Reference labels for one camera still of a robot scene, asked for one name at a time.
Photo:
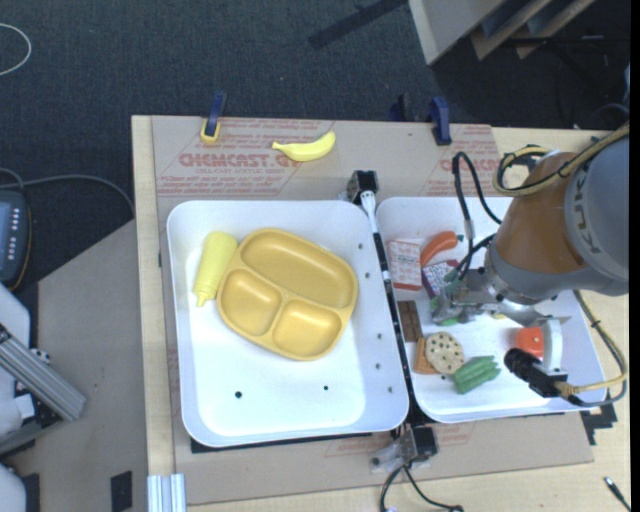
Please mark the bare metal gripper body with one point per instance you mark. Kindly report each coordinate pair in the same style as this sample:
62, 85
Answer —
482, 297

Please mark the brown chocolate bar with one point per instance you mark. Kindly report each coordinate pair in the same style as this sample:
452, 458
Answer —
410, 321

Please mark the white and orange carton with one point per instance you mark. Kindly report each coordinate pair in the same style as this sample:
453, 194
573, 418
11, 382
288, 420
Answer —
404, 265

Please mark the yellow squeeze bottle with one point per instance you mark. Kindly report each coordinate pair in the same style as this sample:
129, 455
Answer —
214, 262

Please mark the yellow banana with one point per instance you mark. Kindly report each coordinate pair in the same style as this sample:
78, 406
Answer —
306, 148

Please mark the thin black and white rod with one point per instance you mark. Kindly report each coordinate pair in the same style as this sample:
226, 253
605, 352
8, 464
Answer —
380, 250

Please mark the purple and white carton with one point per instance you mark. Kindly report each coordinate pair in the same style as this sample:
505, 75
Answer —
436, 276

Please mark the beige chocolate chip biscuit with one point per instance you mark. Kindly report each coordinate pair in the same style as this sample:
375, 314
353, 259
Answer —
444, 352

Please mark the orange carrot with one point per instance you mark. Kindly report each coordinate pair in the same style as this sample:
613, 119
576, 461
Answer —
437, 246

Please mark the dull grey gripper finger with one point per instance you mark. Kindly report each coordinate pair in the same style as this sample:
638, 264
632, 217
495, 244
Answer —
459, 315
439, 307

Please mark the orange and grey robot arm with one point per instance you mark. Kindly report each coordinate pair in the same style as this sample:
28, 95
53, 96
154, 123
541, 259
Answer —
545, 235

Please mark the yellow divided plate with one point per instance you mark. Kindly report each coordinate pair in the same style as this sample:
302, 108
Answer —
287, 295

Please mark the white plastic tray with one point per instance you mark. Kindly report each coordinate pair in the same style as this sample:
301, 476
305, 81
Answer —
280, 400
500, 400

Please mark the orange square cracker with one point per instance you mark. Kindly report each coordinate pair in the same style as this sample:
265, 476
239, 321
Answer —
421, 362

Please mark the orange round toy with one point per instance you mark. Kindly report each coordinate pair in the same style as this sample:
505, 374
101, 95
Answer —
529, 342

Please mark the brown cardboard board red print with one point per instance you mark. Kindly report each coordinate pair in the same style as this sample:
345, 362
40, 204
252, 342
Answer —
280, 470

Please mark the black cylinder on white bracket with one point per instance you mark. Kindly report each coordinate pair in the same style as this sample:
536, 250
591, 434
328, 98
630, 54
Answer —
535, 372

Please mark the green round toy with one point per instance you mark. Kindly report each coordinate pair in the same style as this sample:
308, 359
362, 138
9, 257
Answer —
452, 321

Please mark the green beans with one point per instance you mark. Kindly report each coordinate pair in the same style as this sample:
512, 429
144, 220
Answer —
475, 375

